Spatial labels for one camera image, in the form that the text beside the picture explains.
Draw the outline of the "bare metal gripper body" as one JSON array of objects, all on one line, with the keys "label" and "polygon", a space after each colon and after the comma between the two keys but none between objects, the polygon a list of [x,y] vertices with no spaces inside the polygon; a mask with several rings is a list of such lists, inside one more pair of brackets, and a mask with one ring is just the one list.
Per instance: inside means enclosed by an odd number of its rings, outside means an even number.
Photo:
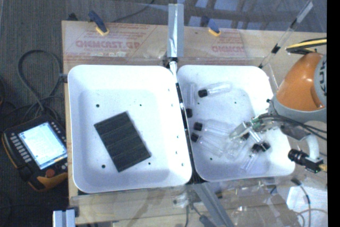
[{"label": "bare metal gripper body", "polygon": [[252,130],[256,133],[264,133],[279,126],[279,118],[270,114],[260,114],[250,121]]}]

